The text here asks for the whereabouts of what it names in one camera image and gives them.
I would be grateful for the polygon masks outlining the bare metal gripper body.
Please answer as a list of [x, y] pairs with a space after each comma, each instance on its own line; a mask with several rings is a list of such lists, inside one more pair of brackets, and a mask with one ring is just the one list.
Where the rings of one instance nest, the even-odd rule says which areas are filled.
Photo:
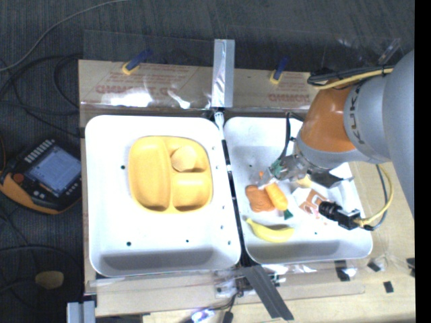
[[311, 174], [316, 167], [301, 153], [279, 156], [269, 167], [269, 173], [278, 180], [298, 180]]

